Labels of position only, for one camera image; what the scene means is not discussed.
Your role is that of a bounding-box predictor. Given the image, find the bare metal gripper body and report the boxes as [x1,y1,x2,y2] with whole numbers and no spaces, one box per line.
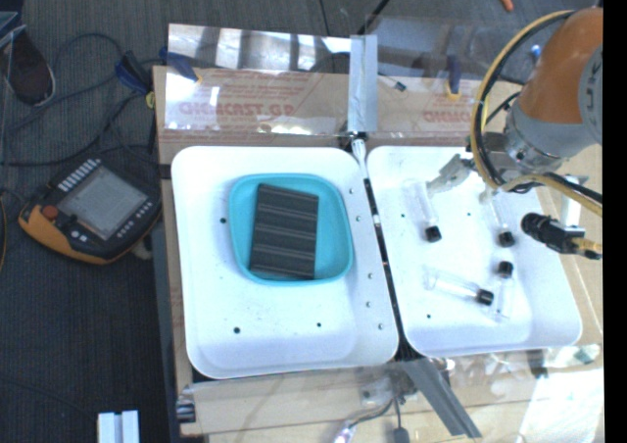
[468,131,565,180]

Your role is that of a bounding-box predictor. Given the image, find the clear plastic bottle black cap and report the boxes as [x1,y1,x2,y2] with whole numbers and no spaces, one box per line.
[402,178,444,244]
[421,266,496,307]
[491,260,516,323]
[481,187,517,249]

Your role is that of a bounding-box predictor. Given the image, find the blue plate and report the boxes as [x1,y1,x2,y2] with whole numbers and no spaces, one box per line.
[227,172,355,286]

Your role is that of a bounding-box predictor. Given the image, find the white plastic tray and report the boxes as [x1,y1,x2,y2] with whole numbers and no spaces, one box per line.
[169,145,400,380]
[365,144,584,359]

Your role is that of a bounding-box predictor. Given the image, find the black ribbed rectangular block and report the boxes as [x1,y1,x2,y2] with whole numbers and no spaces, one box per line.
[247,182,320,281]

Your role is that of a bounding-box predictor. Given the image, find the brown cardboard board red print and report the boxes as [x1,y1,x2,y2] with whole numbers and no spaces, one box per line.
[151,66,604,437]

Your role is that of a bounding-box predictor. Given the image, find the person's foot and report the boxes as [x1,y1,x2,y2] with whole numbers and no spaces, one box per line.
[8,29,57,107]

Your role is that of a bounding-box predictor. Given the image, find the black cylinder on white bracket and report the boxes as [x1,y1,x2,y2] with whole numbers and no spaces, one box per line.
[519,174,589,256]

